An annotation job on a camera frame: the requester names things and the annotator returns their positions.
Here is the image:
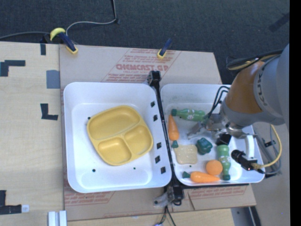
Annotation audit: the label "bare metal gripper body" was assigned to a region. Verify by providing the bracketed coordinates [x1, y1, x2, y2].
[206, 113, 246, 138]

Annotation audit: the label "green toy bottle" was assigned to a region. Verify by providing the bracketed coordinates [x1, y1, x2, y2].
[216, 144, 232, 181]
[170, 108, 206, 122]

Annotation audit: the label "green toy broccoli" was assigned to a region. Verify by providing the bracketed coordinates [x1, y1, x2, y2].
[195, 137, 214, 156]

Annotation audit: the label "orange toy carrot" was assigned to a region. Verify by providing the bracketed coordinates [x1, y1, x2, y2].
[167, 114, 180, 149]
[182, 171, 221, 184]

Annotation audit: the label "beige toy bread slice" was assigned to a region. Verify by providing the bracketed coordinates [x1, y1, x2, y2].
[174, 144, 198, 165]

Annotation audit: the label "white plastic tray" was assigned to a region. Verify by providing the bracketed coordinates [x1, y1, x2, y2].
[63, 81, 173, 194]
[159, 83, 266, 187]

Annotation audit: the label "thin black rod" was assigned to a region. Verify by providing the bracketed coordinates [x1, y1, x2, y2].
[152, 85, 176, 187]

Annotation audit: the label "orange ball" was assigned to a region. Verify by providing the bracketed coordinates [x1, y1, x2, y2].
[205, 159, 223, 176]

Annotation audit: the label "yellow divided plate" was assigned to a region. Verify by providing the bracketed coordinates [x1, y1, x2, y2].
[86, 105, 154, 167]

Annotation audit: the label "brown cardboard board red print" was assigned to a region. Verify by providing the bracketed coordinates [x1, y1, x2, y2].
[58, 43, 257, 221]

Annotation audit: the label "black cylinder on white bracket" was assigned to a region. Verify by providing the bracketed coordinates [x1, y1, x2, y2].
[231, 131, 259, 171]

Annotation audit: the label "black block with thin wires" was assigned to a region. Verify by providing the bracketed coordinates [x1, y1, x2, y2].
[164, 185, 185, 206]
[146, 70, 162, 87]

